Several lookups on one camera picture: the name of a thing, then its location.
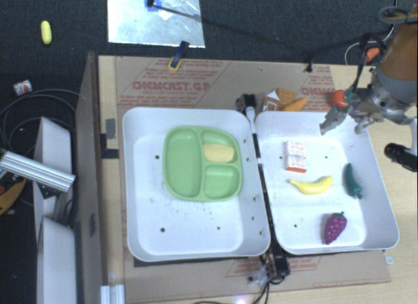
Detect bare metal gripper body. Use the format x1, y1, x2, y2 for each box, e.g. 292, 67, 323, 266
348, 87, 410, 124

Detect orange tomato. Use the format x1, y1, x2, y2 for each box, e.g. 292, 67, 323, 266
332, 89, 349, 108

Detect white and orange carton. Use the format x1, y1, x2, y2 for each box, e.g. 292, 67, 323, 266
283, 140, 309, 174

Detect dark green pepper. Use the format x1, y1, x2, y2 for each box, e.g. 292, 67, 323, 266
342, 163, 364, 201

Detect yellow banana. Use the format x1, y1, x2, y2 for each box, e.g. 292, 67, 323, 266
289, 175, 334, 195

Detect thin black and white rod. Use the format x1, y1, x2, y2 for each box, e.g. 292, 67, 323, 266
247, 106, 279, 264

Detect white plastic tray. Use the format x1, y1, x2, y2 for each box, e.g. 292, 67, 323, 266
121, 106, 272, 263
254, 110, 401, 256

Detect purple grapes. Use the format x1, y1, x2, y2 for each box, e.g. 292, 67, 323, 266
323, 211, 348, 246

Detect yellow bread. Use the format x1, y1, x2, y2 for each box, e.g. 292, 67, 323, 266
202, 143, 236, 164

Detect brown cardboard board red print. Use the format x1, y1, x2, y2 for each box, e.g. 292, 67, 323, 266
114, 55, 392, 293

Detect green divided plate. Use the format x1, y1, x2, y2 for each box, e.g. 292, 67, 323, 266
162, 125, 244, 203

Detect yellow capsule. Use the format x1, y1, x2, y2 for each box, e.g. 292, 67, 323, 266
40, 20, 53, 45

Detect small orange and white can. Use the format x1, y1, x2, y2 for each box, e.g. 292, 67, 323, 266
12, 79, 33, 97

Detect black cylinder on white bracket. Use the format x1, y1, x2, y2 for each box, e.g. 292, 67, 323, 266
383, 114, 418, 173

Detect black block with thin wires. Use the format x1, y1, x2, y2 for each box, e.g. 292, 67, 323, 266
261, 252, 291, 284
235, 93, 258, 113

